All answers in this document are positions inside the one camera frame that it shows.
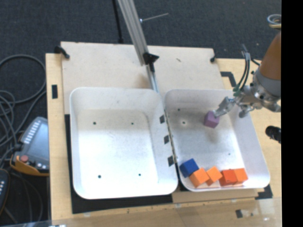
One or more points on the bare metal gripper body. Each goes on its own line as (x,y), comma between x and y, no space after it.
(256,98)

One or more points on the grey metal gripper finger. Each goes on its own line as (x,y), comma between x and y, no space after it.
(226,109)
(222,106)

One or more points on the purple cube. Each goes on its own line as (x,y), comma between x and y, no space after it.
(211,121)

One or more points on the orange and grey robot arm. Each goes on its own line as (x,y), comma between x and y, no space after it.
(272,63)

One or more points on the white plastic tray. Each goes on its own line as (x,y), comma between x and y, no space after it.
(213,145)
(118,145)

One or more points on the orange cube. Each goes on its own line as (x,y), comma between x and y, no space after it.
(214,174)
(198,177)
(241,175)

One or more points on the red-orange cube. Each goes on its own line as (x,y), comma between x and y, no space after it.
(228,177)

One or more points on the blue cube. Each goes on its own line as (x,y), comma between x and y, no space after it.
(188,167)

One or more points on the pale wood board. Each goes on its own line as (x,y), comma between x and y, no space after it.
(106,65)

